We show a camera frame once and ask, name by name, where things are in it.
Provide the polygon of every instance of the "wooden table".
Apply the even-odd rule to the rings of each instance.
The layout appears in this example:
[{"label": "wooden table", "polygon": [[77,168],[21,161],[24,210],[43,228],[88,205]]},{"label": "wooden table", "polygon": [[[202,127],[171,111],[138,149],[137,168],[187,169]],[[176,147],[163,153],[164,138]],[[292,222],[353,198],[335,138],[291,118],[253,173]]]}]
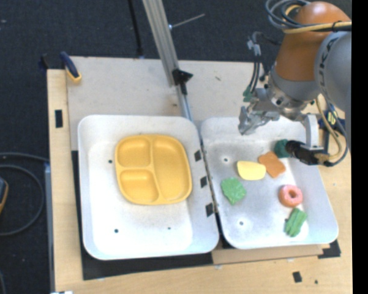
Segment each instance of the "wooden table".
[{"label": "wooden table", "polygon": [[[162,65],[159,69],[157,61],[133,59],[106,59],[108,61],[103,61],[103,59],[96,59],[98,64],[95,65],[93,60],[93,58],[74,58],[75,64],[83,74],[82,81],[92,79],[93,73],[97,73],[98,69],[110,70],[110,67],[104,63],[123,67],[123,64],[131,64],[130,62],[135,65],[150,64],[153,67],[156,66],[151,78],[164,79]],[[251,63],[184,61],[180,62],[180,65],[182,69],[195,75],[193,81],[191,80],[188,84],[194,119],[202,121],[210,116],[238,116],[242,91],[251,76]],[[261,260],[261,257],[254,256],[252,260],[243,263],[134,273],[84,281],[72,173],[68,98],[68,86],[82,86],[82,84],[69,84],[63,70],[48,70],[47,85],[53,221],[52,292],[72,291],[74,294],[344,294],[352,292],[351,157],[349,154],[336,167],[319,167],[339,224],[337,238],[341,250],[339,257],[319,258],[317,255],[310,255],[280,258],[276,255],[272,256],[272,252],[270,252],[268,255],[263,254],[267,260]],[[232,94],[231,88],[235,88],[238,93]],[[171,105],[173,115],[177,115],[179,110],[177,110],[176,104],[173,102]],[[57,122],[58,115],[62,118],[62,123]]]}]

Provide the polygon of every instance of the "pink donut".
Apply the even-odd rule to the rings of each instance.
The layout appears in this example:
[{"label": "pink donut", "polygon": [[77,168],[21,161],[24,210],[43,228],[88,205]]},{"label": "pink donut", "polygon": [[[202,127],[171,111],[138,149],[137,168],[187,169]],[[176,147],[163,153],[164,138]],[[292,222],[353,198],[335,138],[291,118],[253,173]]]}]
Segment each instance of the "pink donut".
[{"label": "pink donut", "polygon": [[302,191],[295,185],[284,185],[279,191],[279,200],[286,207],[295,207],[302,203]]}]

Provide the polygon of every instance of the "white tray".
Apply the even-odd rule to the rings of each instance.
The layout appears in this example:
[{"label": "white tray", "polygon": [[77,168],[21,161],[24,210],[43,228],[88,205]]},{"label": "white tray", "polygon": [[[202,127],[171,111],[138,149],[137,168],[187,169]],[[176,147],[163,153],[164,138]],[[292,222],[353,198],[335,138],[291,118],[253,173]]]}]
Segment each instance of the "white tray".
[{"label": "white tray", "polygon": [[[219,210],[222,232],[226,240],[238,249],[274,246],[327,244],[337,238],[338,226],[316,166],[308,166],[297,159],[281,159],[287,170],[272,179],[268,174],[259,181],[245,181],[239,177],[239,160],[257,162],[257,158],[274,149],[278,140],[305,142],[301,123],[281,118],[259,127],[254,134],[241,136],[237,118],[212,118],[201,127],[206,161],[212,188]],[[220,183],[236,177],[247,191],[246,196],[231,206],[224,197]],[[280,204],[277,193],[284,184],[301,188],[304,201],[298,208],[307,213],[307,220],[298,236],[284,233],[285,219],[291,208]]]},{"label": "white tray", "polygon": [[[114,153],[120,139],[137,134],[165,134],[184,146],[192,173],[192,193],[171,205],[136,205],[120,193]],[[83,244],[101,260],[200,254],[219,240],[210,186],[198,131],[181,117],[91,115],[78,126]]]}]

